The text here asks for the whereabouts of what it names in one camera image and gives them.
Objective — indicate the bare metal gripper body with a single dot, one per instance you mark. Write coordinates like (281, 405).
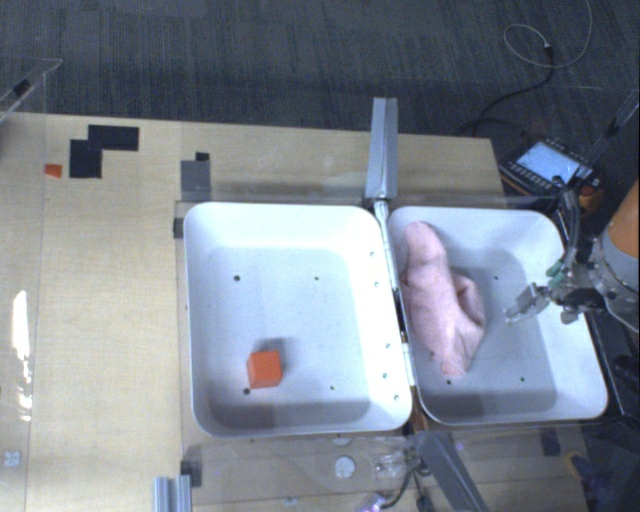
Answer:
(582, 296)

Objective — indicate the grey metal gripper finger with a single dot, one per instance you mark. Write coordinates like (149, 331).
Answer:
(520, 314)
(531, 296)

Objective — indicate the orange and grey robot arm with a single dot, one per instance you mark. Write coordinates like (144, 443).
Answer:
(622, 235)

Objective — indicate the white plastic tray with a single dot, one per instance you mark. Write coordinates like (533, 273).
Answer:
(520, 360)
(300, 320)

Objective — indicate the pink toy meat piece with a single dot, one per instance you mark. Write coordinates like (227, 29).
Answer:
(440, 300)

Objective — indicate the orange cube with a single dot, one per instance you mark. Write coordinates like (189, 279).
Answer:
(264, 369)

